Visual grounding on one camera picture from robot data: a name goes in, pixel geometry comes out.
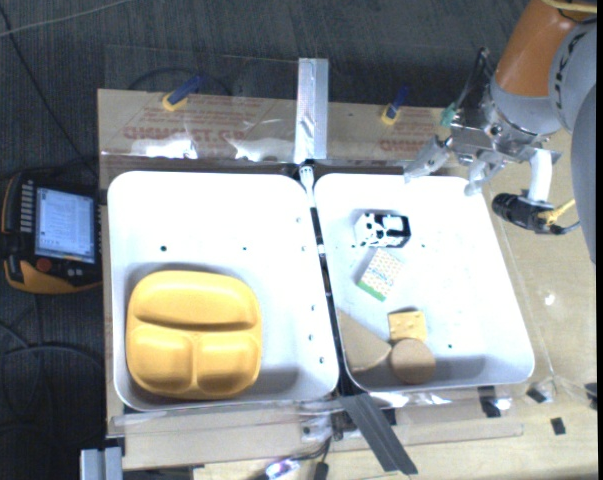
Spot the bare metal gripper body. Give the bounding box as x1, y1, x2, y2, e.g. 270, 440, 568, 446
448, 98, 563, 169

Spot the black and white carton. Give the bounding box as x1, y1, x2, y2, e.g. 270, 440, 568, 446
352, 209, 412, 250

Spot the white plastic tray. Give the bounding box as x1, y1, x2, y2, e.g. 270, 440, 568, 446
312, 172, 537, 395
106, 169, 341, 413

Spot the white and green packet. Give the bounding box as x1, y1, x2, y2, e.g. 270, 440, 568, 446
356, 247, 405, 303

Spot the yellow cheese slice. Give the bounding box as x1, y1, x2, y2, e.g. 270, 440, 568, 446
386, 308, 428, 345

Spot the brown cardboard board, red print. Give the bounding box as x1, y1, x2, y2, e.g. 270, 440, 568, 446
96, 87, 598, 471

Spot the tan triangular bread slice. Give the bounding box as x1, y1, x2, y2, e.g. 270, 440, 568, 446
336, 308, 394, 374

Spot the round brown biscuit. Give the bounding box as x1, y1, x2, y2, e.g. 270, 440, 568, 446
389, 338, 438, 386

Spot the yellow divided plate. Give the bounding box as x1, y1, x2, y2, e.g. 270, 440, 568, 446
125, 269, 264, 402

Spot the black cylinder on white bracket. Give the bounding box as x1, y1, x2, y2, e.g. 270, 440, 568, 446
491, 148, 558, 235

